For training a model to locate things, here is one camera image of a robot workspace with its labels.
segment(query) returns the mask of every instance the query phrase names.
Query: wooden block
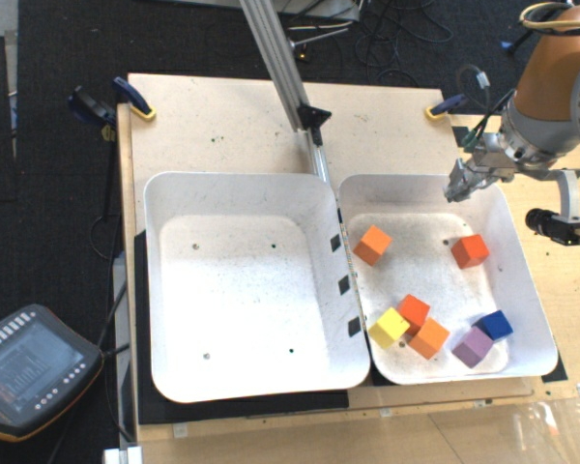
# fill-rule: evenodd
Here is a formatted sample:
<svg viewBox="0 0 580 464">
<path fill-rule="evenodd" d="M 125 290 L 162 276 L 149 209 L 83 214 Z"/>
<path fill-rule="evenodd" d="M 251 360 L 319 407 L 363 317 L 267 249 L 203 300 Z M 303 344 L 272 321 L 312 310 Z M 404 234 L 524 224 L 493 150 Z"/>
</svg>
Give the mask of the wooden block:
<svg viewBox="0 0 580 464">
<path fill-rule="evenodd" d="M 353 252 L 365 263 L 374 266 L 383 256 L 387 247 L 392 242 L 392 238 L 380 230 L 376 225 L 372 225 L 361 237 Z"/>
<path fill-rule="evenodd" d="M 451 252 L 462 269 L 480 265 L 490 255 L 480 234 L 462 237 L 451 247 Z"/>
<path fill-rule="evenodd" d="M 441 350 L 449 334 L 449 330 L 436 320 L 427 318 L 417 334 L 408 342 L 408 345 L 429 360 Z"/>
<path fill-rule="evenodd" d="M 398 340 L 410 327 L 402 316 L 392 307 L 378 318 L 368 330 L 369 336 L 373 338 L 383 349 L 388 349 Z"/>
<path fill-rule="evenodd" d="M 478 327 L 495 342 L 513 334 L 511 324 L 500 309 L 479 318 L 473 326 Z"/>
<path fill-rule="evenodd" d="M 488 335 L 479 327 L 472 327 L 451 350 L 468 367 L 477 366 L 494 345 Z"/>
<path fill-rule="evenodd" d="M 402 302 L 397 307 L 397 312 L 401 314 L 404 319 L 410 323 L 410 328 L 406 332 L 408 335 L 416 335 L 419 329 L 425 323 L 427 313 L 429 312 L 429 304 L 424 303 L 421 299 L 416 298 L 412 294 L 407 294 Z"/>
</svg>

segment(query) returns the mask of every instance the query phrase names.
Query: metal rod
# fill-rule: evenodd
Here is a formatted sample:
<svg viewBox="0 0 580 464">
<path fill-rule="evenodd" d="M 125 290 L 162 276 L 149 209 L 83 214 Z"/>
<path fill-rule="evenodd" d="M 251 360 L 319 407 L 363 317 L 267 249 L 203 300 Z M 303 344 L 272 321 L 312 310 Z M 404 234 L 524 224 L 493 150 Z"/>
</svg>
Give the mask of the metal rod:
<svg viewBox="0 0 580 464">
<path fill-rule="evenodd" d="M 239 1 L 292 129 L 305 131 L 298 108 L 301 105 L 309 106 L 309 99 L 273 1 Z M 330 184 L 329 169 L 323 147 L 317 146 L 313 142 L 309 130 L 306 131 L 306 138 L 314 174 Z"/>
<path fill-rule="evenodd" d="M 340 35 L 341 33 L 345 33 L 348 31 L 348 28 L 338 29 L 337 31 L 332 31 L 331 33 L 327 33 L 326 35 L 314 36 L 311 38 L 307 38 L 305 40 L 300 40 L 299 42 L 290 42 L 292 47 L 298 46 L 300 44 L 312 43 L 317 42 L 318 40 L 323 40 L 324 38 L 330 38 L 331 36 Z"/>
</svg>

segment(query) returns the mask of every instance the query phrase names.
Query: purple cube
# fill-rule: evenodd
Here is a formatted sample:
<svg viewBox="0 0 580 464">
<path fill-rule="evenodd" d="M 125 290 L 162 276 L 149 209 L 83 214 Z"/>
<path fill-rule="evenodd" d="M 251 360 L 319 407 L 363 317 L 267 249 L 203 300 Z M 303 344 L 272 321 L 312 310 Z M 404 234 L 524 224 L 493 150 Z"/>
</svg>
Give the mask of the purple cube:
<svg viewBox="0 0 580 464">
<path fill-rule="evenodd" d="M 468 367 L 475 367 L 485 358 L 492 345 L 494 340 L 479 327 L 472 327 L 453 348 L 452 353 Z"/>
</svg>

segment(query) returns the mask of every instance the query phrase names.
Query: blue cube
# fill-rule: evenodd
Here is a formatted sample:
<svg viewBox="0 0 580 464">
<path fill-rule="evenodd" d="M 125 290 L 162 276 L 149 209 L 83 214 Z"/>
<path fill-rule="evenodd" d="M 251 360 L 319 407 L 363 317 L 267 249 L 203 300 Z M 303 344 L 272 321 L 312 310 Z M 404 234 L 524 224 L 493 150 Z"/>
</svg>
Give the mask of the blue cube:
<svg viewBox="0 0 580 464">
<path fill-rule="evenodd" d="M 474 326 L 495 342 L 513 333 L 513 328 L 500 309 L 478 319 Z"/>
</svg>

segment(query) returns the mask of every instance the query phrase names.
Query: yellow clamp pad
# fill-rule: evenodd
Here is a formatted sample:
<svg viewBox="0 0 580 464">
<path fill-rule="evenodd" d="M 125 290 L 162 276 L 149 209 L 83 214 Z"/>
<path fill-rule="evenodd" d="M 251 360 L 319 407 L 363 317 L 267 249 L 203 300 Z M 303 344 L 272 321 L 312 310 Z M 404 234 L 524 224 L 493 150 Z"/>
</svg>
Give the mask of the yellow clamp pad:
<svg viewBox="0 0 580 464">
<path fill-rule="evenodd" d="M 151 106 L 151 111 L 148 112 L 148 114 L 144 113 L 142 110 L 139 110 L 139 109 L 135 108 L 133 105 L 131 106 L 131 111 L 135 115 L 137 115 L 140 119 L 143 119 L 146 122 L 152 121 L 155 118 L 155 116 L 157 115 L 157 111 L 152 106 Z"/>
<path fill-rule="evenodd" d="M 428 120 L 431 120 L 432 122 L 437 121 L 437 120 L 441 120 L 443 117 L 445 117 L 445 115 L 447 115 L 447 112 L 442 112 L 439 113 L 438 115 L 432 115 L 432 112 L 430 111 L 432 109 L 432 107 L 428 106 L 425 109 L 425 117 L 427 117 Z"/>
<path fill-rule="evenodd" d="M 115 141 L 116 140 L 116 130 L 114 130 L 111 126 L 106 125 L 101 129 L 101 136 L 103 137 L 103 141 Z"/>
</svg>

